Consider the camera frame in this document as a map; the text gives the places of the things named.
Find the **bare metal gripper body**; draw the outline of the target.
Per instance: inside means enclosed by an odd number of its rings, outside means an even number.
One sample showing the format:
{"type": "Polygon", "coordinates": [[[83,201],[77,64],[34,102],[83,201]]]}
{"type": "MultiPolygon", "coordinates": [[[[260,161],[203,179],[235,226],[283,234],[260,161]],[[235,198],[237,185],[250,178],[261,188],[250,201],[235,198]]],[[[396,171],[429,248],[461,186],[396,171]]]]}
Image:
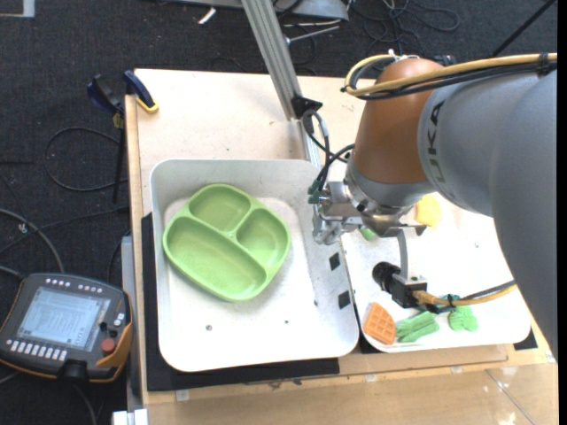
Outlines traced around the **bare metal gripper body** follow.
{"type": "Polygon", "coordinates": [[[356,229],[395,237],[410,226],[405,217],[425,194],[425,182],[331,182],[315,207],[313,238],[319,244],[333,244],[356,229]]]}

